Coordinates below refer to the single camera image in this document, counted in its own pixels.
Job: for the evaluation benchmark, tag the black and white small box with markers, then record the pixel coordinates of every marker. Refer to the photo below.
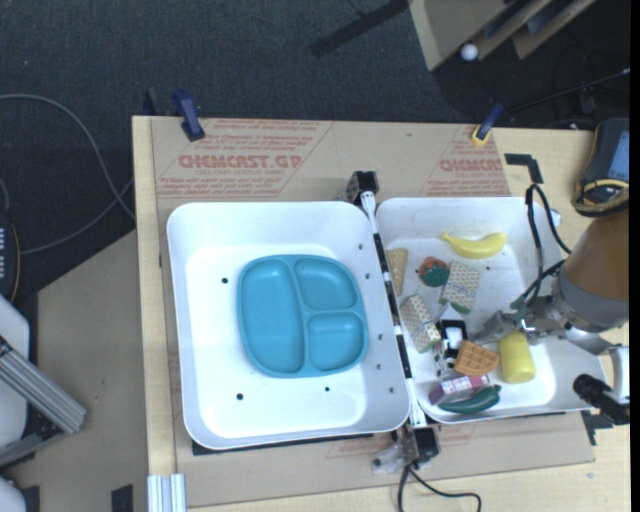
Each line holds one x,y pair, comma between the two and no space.
454,334

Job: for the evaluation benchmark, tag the orange waffle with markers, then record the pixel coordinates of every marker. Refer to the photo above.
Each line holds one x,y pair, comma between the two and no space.
476,359

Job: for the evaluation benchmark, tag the thin black and white rod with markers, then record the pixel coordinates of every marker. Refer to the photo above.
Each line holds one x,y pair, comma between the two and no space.
380,250

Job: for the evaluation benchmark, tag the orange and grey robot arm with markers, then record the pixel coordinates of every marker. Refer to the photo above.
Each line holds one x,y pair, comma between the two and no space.
597,260

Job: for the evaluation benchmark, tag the white patterned carton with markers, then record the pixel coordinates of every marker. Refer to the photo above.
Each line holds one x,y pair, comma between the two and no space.
419,322
460,287

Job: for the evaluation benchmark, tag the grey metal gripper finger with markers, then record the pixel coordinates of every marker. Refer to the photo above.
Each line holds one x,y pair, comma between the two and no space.
537,336
495,327

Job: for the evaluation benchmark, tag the yellow banana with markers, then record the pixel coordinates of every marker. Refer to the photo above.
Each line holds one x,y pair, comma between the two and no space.
475,246

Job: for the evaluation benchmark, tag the green pepper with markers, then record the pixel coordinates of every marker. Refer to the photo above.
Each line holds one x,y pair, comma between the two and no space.
472,401

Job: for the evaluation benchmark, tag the black cylinder on white bracket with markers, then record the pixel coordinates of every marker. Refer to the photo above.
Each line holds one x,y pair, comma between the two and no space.
602,395

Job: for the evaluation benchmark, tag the pink and purple carton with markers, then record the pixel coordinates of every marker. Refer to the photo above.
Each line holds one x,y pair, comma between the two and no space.
457,387

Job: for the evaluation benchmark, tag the white carton with dark print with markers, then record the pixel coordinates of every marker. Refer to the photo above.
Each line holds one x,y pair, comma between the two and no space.
442,362

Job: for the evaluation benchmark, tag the beige waffle cone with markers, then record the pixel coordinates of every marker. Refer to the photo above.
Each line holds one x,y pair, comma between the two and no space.
397,267

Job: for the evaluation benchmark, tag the brown cardboard board red print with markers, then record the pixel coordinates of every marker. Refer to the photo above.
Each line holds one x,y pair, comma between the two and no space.
300,160

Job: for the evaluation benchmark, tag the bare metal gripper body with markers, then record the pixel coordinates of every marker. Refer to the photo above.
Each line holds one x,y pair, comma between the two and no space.
550,315

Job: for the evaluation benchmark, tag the white plastic tray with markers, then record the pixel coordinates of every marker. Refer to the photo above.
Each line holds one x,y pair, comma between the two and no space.
210,325
520,280

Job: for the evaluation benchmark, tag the red and green strawberry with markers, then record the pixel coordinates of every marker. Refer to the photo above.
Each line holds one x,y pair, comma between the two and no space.
433,272

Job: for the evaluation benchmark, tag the blue divided plate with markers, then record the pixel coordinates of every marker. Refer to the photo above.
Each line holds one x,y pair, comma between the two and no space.
280,320

